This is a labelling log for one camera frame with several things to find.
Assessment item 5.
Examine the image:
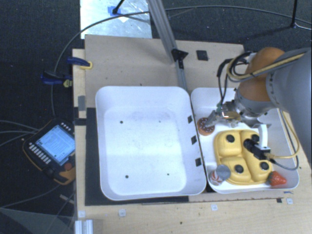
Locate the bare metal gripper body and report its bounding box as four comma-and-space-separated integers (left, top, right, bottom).
215, 100, 259, 128

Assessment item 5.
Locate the black cylinder on white bracket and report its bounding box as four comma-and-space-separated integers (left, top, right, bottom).
243, 123, 272, 161

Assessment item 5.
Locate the red and white can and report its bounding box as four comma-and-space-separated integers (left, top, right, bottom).
208, 164, 232, 186

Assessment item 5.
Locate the red strawberry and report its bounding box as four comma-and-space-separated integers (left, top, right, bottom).
267, 171, 288, 187

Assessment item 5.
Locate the small black block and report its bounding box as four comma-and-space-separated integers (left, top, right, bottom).
195, 50, 210, 61

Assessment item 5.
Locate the brown cardboard board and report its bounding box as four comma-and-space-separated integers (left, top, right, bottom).
84, 34, 246, 109

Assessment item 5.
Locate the yellow divided plate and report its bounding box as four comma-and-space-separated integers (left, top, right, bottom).
213, 129, 274, 186

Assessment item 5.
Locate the white plastic tray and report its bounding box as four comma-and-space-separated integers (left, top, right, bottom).
190, 87, 300, 195
95, 85, 208, 201

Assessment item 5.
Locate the brown doughnut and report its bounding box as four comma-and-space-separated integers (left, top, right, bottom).
196, 117, 216, 137

